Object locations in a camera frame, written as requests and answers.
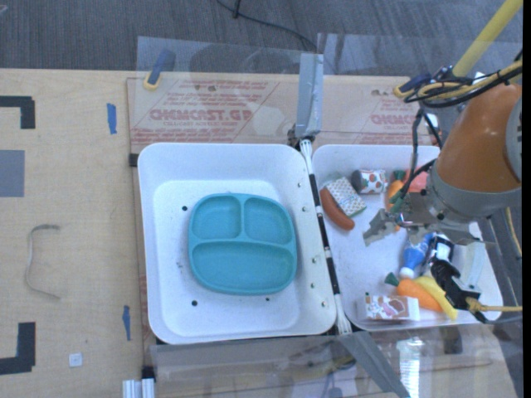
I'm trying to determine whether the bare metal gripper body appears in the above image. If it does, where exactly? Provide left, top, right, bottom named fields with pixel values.
left=396, top=192, right=474, bottom=242

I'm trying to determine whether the white and black bottle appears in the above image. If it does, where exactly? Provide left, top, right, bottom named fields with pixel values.
left=431, top=234, right=455, bottom=264

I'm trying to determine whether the yellow banana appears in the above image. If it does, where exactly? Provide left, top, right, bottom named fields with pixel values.
left=414, top=275, right=459, bottom=322

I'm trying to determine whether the brown cardboard board red print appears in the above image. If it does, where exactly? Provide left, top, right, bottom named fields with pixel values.
left=126, top=70, right=501, bottom=389

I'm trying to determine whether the small strawberry print can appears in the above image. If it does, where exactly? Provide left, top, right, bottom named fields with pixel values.
left=351, top=168, right=388, bottom=195

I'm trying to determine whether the red sausage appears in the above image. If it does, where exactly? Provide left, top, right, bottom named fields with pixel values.
left=319, top=187, right=356, bottom=231

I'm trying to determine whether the white red-dotted carton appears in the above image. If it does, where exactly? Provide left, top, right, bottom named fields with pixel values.
left=325, top=176, right=368, bottom=218

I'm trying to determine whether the blue divided plate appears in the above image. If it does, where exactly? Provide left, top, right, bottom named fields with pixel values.
left=188, top=192, right=299, bottom=297

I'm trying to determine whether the red-orange toy food piece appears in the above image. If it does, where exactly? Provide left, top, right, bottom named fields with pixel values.
left=407, top=171, right=431, bottom=194

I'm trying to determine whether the large orange carrot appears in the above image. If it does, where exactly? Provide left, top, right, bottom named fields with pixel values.
left=384, top=271, right=444, bottom=313

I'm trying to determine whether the white carton brown print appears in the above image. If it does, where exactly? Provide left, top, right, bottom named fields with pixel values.
left=364, top=292, right=421, bottom=322

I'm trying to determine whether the blue and white bottle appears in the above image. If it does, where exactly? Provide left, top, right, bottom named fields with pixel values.
left=398, top=232, right=435, bottom=279

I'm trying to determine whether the white plastic tray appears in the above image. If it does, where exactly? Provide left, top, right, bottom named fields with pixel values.
left=136, top=142, right=338, bottom=346
left=310, top=143, right=505, bottom=332

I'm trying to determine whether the small orange carrot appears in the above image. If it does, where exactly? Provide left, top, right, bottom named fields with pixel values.
left=386, top=170, right=411, bottom=211

